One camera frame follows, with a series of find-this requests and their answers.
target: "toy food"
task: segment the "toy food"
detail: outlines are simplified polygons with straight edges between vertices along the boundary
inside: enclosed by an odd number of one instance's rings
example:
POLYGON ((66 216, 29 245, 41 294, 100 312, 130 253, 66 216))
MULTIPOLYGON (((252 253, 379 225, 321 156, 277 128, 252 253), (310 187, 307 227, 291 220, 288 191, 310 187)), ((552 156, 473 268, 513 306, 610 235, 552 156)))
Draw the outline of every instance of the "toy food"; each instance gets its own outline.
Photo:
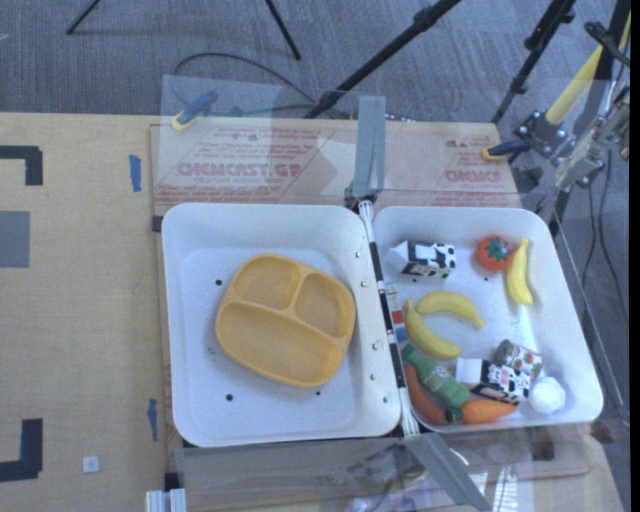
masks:
POLYGON ((277 254, 245 261, 216 316, 216 338, 233 361, 271 380, 317 387, 338 371, 356 306, 334 277, 277 254))
POLYGON ((384 261, 401 274, 445 279, 456 268, 456 249, 442 243, 405 240, 389 249, 384 261))
POLYGON ((520 246, 513 253, 513 261, 505 270, 507 290, 511 298, 518 304, 530 306, 533 304, 533 295, 527 284, 527 247, 529 240, 523 238, 520 246))
POLYGON ((402 359, 415 367, 418 380, 447 407, 460 407, 469 398, 469 390, 444 366, 420 354, 413 345, 407 344, 402 349, 402 359))
POLYGON ((512 404, 526 400, 531 387, 528 373, 480 358, 459 358, 456 380, 472 393, 512 404))
POLYGON ((478 263, 492 272, 507 268, 511 264, 512 255, 511 244, 499 235, 483 238, 476 247, 478 263))
POLYGON ((418 416, 434 425, 442 425, 445 423, 444 411, 433 403, 422 389, 415 367, 410 364, 405 364, 404 376, 407 382, 407 389, 409 390, 411 405, 418 416))
POLYGON ((437 311, 451 311, 483 327, 485 322, 478 315, 475 304, 469 297, 461 293, 438 290, 422 297, 415 306, 421 315, 437 311))
POLYGON ((564 407, 566 398, 564 389, 553 377, 539 378, 529 392, 531 407, 544 415, 553 414, 564 407))
POLYGON ((445 416, 449 423, 460 421, 471 425, 497 420, 502 416, 515 412, 517 409, 518 406, 506 402, 499 402, 490 398, 474 398, 467 400, 459 409, 448 409, 445 416))
POLYGON ((542 370, 542 354, 516 345, 509 340, 502 340, 493 354, 493 361, 511 366, 518 371, 528 373, 533 381, 542 370))
POLYGON ((405 301, 405 306, 404 323, 407 328, 407 334, 418 347, 430 356, 443 360, 453 359, 462 353, 460 347, 438 336, 427 327, 420 313, 415 310, 411 299, 405 301))

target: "orange carrot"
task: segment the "orange carrot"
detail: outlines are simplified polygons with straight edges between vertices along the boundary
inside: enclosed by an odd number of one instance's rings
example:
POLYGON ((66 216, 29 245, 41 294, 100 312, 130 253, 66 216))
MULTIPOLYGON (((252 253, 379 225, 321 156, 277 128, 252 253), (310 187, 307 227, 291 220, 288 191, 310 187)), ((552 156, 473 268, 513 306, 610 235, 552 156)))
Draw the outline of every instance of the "orange carrot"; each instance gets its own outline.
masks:
POLYGON ((422 419, 429 423, 442 425, 446 421, 444 411, 433 403, 424 389, 422 389, 415 367, 410 364, 405 364, 403 367, 404 376, 407 381, 407 389, 409 390, 409 398, 411 399, 411 405, 413 405, 414 410, 422 419))
POLYGON ((518 406, 500 402, 499 400, 491 400, 487 398, 478 398, 467 400, 460 409, 449 409, 446 412, 447 421, 449 423, 460 419, 462 423, 475 424, 487 423, 496 420, 507 414, 514 412, 518 406))

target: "white plastic piece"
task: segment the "white plastic piece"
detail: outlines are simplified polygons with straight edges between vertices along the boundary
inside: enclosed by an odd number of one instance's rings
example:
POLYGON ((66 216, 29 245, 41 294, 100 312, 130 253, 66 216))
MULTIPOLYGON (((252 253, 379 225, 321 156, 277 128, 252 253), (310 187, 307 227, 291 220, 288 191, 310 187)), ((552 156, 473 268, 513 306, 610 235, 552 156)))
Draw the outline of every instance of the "white plastic piece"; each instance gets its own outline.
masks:
POLYGON ((376 276, 357 215, 341 206, 185 203, 165 215, 162 239, 173 416, 187 441, 222 447, 378 437, 399 423, 376 276), (272 382, 226 357, 215 338, 226 286, 247 258, 265 252, 315 267, 354 296, 347 355, 318 389, 272 382))
MULTIPOLYGON (((562 375, 566 403, 553 414, 541 415, 530 403, 522 402, 516 412, 489 423, 425 424, 427 428, 442 434, 460 434, 587 423, 600 415, 603 394, 598 375, 555 242, 540 216, 522 208, 394 206, 381 209, 373 224, 380 254, 386 254, 402 240, 438 240, 455 246, 458 265, 445 280, 424 280, 417 286, 412 276, 394 273, 384 261, 382 273, 394 281, 398 296, 405 300, 416 302, 431 291, 444 289, 462 293, 477 305, 486 322, 481 329, 450 315, 429 316, 429 328, 454 340, 465 358, 491 360, 500 340, 509 338, 543 355, 545 364, 538 379, 562 375), (533 305, 515 304, 505 293, 503 274, 487 274, 477 264, 477 243, 493 233, 507 240, 530 240, 527 280, 534 295, 533 305)), ((455 360, 447 365, 454 374, 455 365, 455 360)))
POLYGON ((85 473, 97 473, 100 471, 100 457, 98 455, 92 455, 82 459, 82 470, 85 473))
POLYGON ((187 495, 184 489, 171 489, 169 499, 171 512, 187 512, 187 495))
POLYGON ((167 495, 163 491, 147 491, 145 512, 167 512, 167 495))
POLYGON ((145 512, 187 512, 185 490, 147 491, 145 512))

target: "yellow plate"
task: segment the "yellow plate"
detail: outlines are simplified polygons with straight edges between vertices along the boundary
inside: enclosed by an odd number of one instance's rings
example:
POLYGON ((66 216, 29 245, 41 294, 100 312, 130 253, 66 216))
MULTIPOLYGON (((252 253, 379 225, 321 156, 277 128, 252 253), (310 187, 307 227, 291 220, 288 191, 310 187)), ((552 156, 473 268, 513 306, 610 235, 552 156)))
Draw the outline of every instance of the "yellow plate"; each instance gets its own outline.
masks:
POLYGON ((321 386, 349 347, 356 307, 334 277, 297 260, 260 254, 235 273, 216 316, 216 336, 235 362, 269 379, 321 386))

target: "toy banana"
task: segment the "toy banana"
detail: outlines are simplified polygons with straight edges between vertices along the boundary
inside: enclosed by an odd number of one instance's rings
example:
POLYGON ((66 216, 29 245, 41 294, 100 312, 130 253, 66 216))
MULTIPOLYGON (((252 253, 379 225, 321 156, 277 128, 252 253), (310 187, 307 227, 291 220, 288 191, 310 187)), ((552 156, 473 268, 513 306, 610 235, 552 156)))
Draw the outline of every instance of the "toy banana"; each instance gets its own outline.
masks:
POLYGON ((507 290, 511 298, 518 304, 530 306, 533 295, 527 284, 527 246, 529 240, 523 238, 520 247, 513 253, 513 261, 505 270, 507 290))
POLYGON ((478 315, 476 305, 461 293, 438 290, 422 297, 416 304, 416 311, 421 315, 437 311, 451 311, 472 322, 478 327, 486 325, 478 315))
POLYGON ((407 311, 404 324, 407 334, 416 346, 436 359, 453 359, 462 353, 462 349, 456 344, 438 336, 427 327, 420 313, 415 310, 412 300, 408 299, 405 304, 407 311))

